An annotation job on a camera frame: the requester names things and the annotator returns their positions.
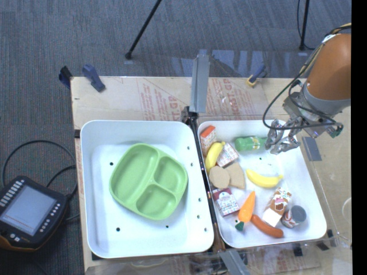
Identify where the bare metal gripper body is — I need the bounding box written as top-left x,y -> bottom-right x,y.
282,92 -> 343,139

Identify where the white plastic tray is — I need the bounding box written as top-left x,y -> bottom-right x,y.
80,119 -> 215,260
197,119 -> 328,250

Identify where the green bottle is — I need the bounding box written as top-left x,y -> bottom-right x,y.
234,136 -> 269,152

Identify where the yellow banana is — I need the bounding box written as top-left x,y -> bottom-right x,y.
245,168 -> 284,190
204,141 -> 227,171

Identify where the pink and white carton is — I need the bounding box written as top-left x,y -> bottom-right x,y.
215,142 -> 240,168

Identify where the tan bread slice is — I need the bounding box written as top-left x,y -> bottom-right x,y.
225,162 -> 247,190

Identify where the brown and white carton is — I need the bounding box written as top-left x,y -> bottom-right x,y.
261,187 -> 293,228

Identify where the orange and white carton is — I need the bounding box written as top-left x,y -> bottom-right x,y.
199,125 -> 217,157

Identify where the small red and white can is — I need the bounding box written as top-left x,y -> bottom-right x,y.
280,205 -> 307,229

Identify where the round brown biscuit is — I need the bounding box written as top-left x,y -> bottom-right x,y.
208,165 -> 231,190

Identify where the orange carrot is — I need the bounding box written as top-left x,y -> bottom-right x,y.
235,190 -> 257,233

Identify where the red and white carton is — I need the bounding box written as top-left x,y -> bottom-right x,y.
212,187 -> 241,218

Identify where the orange sausage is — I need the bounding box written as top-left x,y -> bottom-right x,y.
250,214 -> 285,239

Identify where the green divided plate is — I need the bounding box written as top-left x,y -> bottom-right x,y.
108,142 -> 189,221

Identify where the brown cardboard board red print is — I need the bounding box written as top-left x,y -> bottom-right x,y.
69,76 -> 352,275

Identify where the black block with thin wires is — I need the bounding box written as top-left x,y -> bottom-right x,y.
181,105 -> 200,126

